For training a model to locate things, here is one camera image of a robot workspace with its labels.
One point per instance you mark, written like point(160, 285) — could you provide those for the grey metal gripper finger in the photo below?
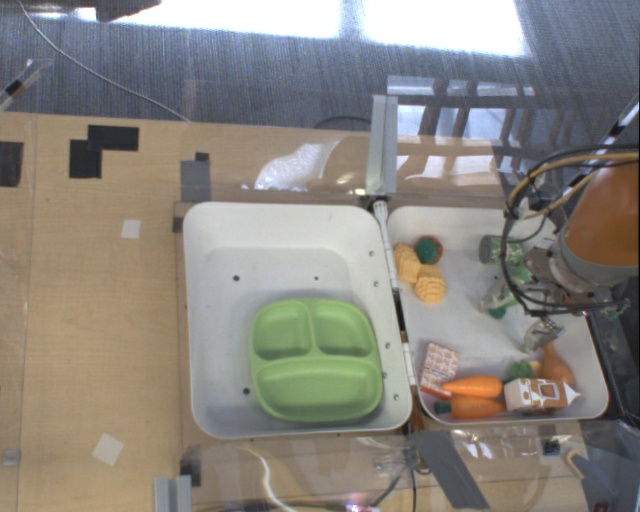
point(497, 296)
point(541, 335)

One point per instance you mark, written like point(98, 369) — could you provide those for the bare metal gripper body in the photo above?
point(552, 275)

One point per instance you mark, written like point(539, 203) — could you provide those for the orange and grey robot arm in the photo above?
point(607, 215)

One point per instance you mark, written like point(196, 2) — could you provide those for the small green toy vegetable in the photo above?
point(497, 313)

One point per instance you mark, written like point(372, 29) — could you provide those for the orange pear-shaped bottle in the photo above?
point(556, 370)

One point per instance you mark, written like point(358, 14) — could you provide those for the white plastic tray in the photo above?
point(465, 320)
point(230, 250)

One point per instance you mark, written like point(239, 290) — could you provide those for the green broccoli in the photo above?
point(520, 371)

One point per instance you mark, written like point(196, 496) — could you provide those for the green and white can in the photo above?
point(497, 249)

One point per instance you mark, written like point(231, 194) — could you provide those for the brown and white carton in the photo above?
point(532, 396)

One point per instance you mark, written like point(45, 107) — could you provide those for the yellow corn piece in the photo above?
point(430, 286)
point(406, 262)

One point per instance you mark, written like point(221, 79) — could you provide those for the red and green strawberry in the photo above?
point(429, 250)

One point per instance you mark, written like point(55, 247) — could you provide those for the orange carrot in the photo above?
point(475, 386)
point(475, 407)

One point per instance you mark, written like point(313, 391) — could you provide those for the orange and white packet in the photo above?
point(440, 367)

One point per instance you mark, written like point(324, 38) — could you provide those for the thin black and white rod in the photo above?
point(393, 280)

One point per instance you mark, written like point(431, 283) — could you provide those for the green divided plate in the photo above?
point(315, 365)

